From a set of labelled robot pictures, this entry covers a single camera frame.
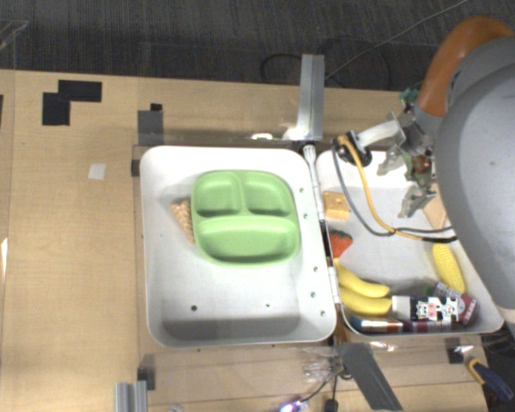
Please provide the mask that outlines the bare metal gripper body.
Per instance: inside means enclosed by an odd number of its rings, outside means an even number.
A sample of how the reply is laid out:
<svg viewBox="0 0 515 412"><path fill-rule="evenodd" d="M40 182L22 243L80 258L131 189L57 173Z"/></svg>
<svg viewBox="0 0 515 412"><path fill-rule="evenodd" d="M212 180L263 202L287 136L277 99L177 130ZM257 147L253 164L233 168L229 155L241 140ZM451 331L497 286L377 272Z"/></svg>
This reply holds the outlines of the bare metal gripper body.
<svg viewBox="0 0 515 412"><path fill-rule="evenodd" d="M407 167L407 180L419 186L432 186L436 182L435 146L439 117L425 112L417 102L404 100L403 112L397 122L403 133L397 149Z"/></svg>

